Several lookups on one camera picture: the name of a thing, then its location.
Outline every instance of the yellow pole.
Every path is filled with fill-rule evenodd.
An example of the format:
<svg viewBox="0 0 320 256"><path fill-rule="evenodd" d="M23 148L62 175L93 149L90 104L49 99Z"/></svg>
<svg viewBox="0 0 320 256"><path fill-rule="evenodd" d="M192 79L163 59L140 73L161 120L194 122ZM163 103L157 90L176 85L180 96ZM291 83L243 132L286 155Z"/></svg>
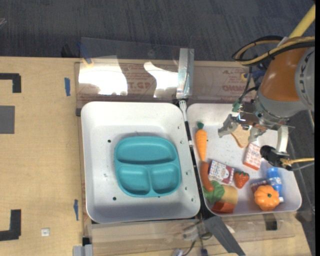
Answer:
<svg viewBox="0 0 320 256"><path fill-rule="evenodd" d="M295 27L289 38L301 37L304 32L309 28L309 26L316 19L316 5L314 4L306 15L302 18L300 23Z"/></svg>

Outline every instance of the sausage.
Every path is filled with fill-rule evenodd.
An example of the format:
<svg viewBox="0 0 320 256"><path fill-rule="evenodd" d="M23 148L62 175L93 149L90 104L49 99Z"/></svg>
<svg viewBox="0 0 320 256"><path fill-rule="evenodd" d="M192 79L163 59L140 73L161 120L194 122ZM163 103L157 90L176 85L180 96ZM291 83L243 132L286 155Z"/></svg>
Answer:
<svg viewBox="0 0 320 256"><path fill-rule="evenodd" d="M208 192L214 191L214 186L211 184L208 176L209 164L207 162L202 162L200 167L200 178L202 185Z"/></svg>

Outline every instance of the gray square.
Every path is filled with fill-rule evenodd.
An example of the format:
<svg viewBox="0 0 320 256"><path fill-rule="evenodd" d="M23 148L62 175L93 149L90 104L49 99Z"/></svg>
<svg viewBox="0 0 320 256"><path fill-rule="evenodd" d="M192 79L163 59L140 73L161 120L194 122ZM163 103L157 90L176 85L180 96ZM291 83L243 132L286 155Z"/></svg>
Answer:
<svg viewBox="0 0 320 256"><path fill-rule="evenodd" d="M15 133L15 106L0 106L0 134Z"/></svg>

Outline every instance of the white plastic tray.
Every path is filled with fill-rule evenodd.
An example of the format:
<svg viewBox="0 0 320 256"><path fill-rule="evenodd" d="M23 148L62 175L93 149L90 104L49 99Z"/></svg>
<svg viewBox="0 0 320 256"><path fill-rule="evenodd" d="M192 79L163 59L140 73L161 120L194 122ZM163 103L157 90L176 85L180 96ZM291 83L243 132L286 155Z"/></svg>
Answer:
<svg viewBox="0 0 320 256"><path fill-rule="evenodd" d="M200 209L182 112L169 103L90 102L81 110L86 209L97 223L187 219ZM181 183L172 194L133 197L118 186L114 148L132 136L159 136L173 143Z"/></svg>
<svg viewBox="0 0 320 256"><path fill-rule="evenodd" d="M266 213L260 210L260 208L254 202L254 194L251 191L250 184L255 180L261 180L266 177L266 170L271 165L264 159L261 163L260 170L256 171L243 165L243 159L245 155L245 148L240 148L236 140L232 135L225 135L222 138L218 136L218 129L222 127L223 122L227 118L228 114L235 116L235 113L231 111L231 104L192 104L187 109L187 118L189 122L192 141L195 142L195 134L198 130L197 123L199 121L204 123L204 130L208 133L208 142L206 150L206 161L209 163L211 160L215 160L224 163L228 166L234 167L237 170L241 170L249 173L250 180L247 184L238 189L238 204L234 208L233 213L219 214L220 216L240 216L240 215L252 215ZM276 147L278 133L274 130L267 130L265 134L259 136L255 145L262 147L263 145L269 145ZM200 157L195 147L195 158L197 161L197 167L200 170ZM282 180L282 195L284 202L279 204L272 212L293 212L300 208L302 203L299 187L292 171L287 171L283 168L279 169L279 175ZM213 207L206 199L205 203L207 208L211 211Z"/></svg>

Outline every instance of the wooden table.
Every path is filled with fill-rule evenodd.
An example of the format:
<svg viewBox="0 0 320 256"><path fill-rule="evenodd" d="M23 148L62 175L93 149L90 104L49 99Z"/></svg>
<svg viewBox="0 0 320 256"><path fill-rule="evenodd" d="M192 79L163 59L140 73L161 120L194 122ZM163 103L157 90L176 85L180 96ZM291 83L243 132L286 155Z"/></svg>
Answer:
<svg viewBox="0 0 320 256"><path fill-rule="evenodd" d="M0 80L0 106L15 106L14 134L0 134L0 231L21 210L19 239L0 241L0 255L72 255L84 233L75 63L73 58L0 57L0 73L19 73L21 93ZM70 79L70 96L65 89ZM74 203L78 202L78 220ZM247 255L310 255L301 224L294 236L241 242ZM49 228L49 236L42 229ZM225 254L221 245L210 255ZM173 250L136 255L164 256ZM196 249L190 256L196 255Z"/></svg>

